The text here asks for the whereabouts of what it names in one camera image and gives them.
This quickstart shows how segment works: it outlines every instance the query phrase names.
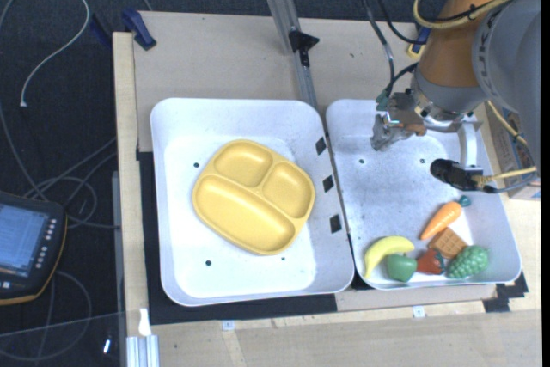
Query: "orange carrot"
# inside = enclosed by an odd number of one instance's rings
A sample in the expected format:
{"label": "orange carrot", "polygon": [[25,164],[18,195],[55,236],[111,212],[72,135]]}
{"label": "orange carrot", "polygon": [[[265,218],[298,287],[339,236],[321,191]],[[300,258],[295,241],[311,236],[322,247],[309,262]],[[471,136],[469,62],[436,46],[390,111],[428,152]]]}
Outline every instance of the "orange carrot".
{"label": "orange carrot", "polygon": [[470,201],[466,196],[462,196],[459,202],[454,200],[444,204],[431,218],[428,225],[425,227],[424,232],[420,236],[420,240],[426,240],[437,234],[439,231],[443,231],[449,225],[451,225],[462,213],[462,207],[470,205]]}

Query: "table surface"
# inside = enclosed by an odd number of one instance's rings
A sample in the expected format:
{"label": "table surface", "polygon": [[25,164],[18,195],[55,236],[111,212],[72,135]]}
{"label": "table surface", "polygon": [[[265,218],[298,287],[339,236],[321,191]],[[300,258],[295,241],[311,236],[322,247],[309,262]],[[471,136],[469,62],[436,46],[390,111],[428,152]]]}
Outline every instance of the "table surface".
{"label": "table surface", "polygon": [[[292,57],[282,53],[271,17],[142,15],[158,42],[153,50],[144,51],[129,33],[113,36],[129,336],[138,334],[138,311],[148,307],[136,148],[151,151],[152,107],[172,96],[298,98]],[[321,39],[310,51],[320,114],[338,99],[375,99],[388,82],[388,62],[369,25],[317,19],[301,24]],[[414,33],[413,24],[397,26]],[[397,69],[410,64],[404,44],[381,27]],[[407,85],[403,80],[398,88]],[[483,107],[476,116],[485,119]],[[487,124],[481,130],[498,171]],[[349,289],[336,294],[338,312],[332,314],[237,321],[231,330],[220,321],[154,326],[162,366],[541,365],[541,203],[495,197],[504,202],[529,288],[524,297],[510,299],[510,313],[485,312],[482,300],[497,295],[491,284]],[[425,317],[413,318],[414,312]]]}

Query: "toy banana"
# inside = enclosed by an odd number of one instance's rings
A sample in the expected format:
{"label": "toy banana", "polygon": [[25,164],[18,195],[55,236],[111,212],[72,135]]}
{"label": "toy banana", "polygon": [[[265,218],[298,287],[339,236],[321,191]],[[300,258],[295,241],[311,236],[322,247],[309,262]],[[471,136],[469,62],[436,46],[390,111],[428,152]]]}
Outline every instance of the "toy banana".
{"label": "toy banana", "polygon": [[401,235],[389,235],[376,241],[364,254],[365,274],[370,277],[372,270],[388,254],[408,253],[414,250],[414,244]]}

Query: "yellow plate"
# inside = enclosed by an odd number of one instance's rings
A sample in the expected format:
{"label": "yellow plate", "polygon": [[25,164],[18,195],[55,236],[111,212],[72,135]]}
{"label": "yellow plate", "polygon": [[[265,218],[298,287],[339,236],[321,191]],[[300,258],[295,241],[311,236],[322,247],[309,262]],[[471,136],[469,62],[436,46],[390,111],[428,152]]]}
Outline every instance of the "yellow plate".
{"label": "yellow plate", "polygon": [[225,144],[192,190],[199,218],[256,254],[277,254],[296,239],[315,201],[309,176],[294,162],[245,139]]}

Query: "blue clamp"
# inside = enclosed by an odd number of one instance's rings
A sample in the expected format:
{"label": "blue clamp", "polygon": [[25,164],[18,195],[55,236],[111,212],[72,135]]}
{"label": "blue clamp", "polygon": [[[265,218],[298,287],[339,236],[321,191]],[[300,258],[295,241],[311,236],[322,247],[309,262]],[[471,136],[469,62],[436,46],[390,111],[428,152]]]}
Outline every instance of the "blue clamp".
{"label": "blue clamp", "polygon": [[130,31],[136,33],[134,40],[145,51],[148,51],[156,45],[156,40],[151,37],[151,34],[149,34],[149,31],[145,26],[144,19],[142,19],[141,15],[135,9],[124,9],[124,11],[122,11],[122,21]]}

